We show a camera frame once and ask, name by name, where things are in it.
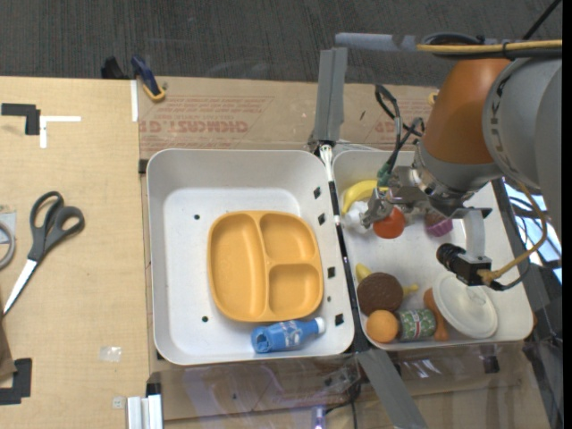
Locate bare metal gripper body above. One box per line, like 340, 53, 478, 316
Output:
378, 165, 475, 219

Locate white round toy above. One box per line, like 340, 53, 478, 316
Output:
342, 202, 374, 232

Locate red tomato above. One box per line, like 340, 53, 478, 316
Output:
373, 206, 408, 240

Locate thin black and white rod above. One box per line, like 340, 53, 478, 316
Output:
319, 143, 361, 330

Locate purple cupcake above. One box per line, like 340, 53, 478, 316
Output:
423, 211, 455, 238

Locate white plastic tray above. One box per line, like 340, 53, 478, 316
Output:
332, 149, 535, 352
146, 148, 356, 366

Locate small yellow banana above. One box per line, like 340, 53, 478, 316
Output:
355, 263, 421, 299

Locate brown round biscuit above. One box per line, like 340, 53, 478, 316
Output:
356, 272, 405, 317

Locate orange fruit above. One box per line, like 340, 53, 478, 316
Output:
366, 309, 400, 344

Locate orange divided plate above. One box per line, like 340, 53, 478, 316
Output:
206, 210, 325, 324

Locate green and white can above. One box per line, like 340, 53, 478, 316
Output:
395, 307, 438, 343

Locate orange carrot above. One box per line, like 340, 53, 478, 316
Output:
423, 287, 450, 342

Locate blue plastic bottle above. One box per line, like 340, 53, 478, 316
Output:
250, 316, 327, 355

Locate brown cardboard board red print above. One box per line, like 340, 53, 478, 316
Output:
136, 76, 540, 422

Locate grey tape roll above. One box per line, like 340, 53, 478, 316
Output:
0, 219, 17, 271

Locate black cylinder on white bracket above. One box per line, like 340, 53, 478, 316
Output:
436, 207, 493, 287

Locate grey handled scissors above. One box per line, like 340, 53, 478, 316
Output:
2, 190, 86, 316

